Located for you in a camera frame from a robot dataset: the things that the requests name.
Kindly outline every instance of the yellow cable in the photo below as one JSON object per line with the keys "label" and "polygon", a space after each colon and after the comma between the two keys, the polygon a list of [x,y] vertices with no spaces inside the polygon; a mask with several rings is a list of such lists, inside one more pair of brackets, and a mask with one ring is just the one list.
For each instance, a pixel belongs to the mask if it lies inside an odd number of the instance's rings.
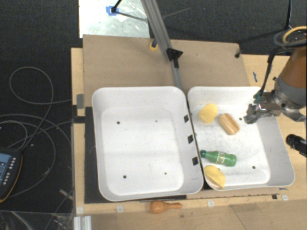
{"label": "yellow cable", "polygon": [[297,26],[295,28],[292,28],[291,30],[287,31],[284,35],[283,35],[283,43],[284,44],[288,44],[289,42],[287,41],[287,37],[293,33],[293,32],[296,32],[296,31],[299,31],[299,30],[307,30],[307,26]]}

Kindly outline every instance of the black clamp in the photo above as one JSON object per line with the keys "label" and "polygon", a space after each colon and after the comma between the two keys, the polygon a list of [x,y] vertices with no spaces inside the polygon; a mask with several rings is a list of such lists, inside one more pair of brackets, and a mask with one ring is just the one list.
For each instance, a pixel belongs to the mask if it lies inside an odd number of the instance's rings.
{"label": "black clamp", "polygon": [[168,48],[166,50],[166,53],[167,53],[168,59],[174,62],[175,68],[179,68],[178,59],[183,54],[183,52],[176,50],[176,49]]}

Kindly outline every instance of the wooden knob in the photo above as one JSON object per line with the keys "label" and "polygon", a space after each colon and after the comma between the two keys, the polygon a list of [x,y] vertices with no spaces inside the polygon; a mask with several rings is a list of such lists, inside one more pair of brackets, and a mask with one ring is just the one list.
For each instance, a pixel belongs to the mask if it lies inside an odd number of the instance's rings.
{"label": "wooden knob", "polygon": [[155,214],[162,213],[168,209],[181,209],[181,208],[182,205],[180,203],[169,204],[162,201],[153,201],[150,204],[150,211]]}

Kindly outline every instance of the empty white tray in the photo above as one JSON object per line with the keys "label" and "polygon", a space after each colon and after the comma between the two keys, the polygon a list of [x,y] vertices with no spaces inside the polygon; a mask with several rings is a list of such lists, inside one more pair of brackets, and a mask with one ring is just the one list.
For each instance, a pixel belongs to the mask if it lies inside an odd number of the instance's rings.
{"label": "empty white tray", "polygon": [[[276,118],[261,118],[254,124],[244,121],[248,105],[253,103],[253,95],[258,90],[258,87],[194,87],[188,92],[198,149],[220,150],[237,156],[235,167],[201,159],[204,167],[212,164],[223,172],[226,182],[222,190],[287,186],[295,179]],[[210,103],[217,105],[218,116],[207,124],[200,119],[199,111]],[[240,131],[233,136],[218,122],[223,113],[229,113],[240,125]]]}
{"label": "empty white tray", "polygon": [[176,87],[93,94],[99,190],[110,201],[198,192],[203,175],[184,93]]}

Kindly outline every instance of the green bottle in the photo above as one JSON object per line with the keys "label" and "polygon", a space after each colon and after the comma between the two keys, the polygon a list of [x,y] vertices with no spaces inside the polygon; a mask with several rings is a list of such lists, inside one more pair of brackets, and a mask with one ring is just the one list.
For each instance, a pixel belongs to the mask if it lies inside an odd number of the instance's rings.
{"label": "green bottle", "polygon": [[235,166],[236,164],[236,155],[222,151],[201,150],[201,157],[206,158],[213,163],[223,164],[225,166]]}

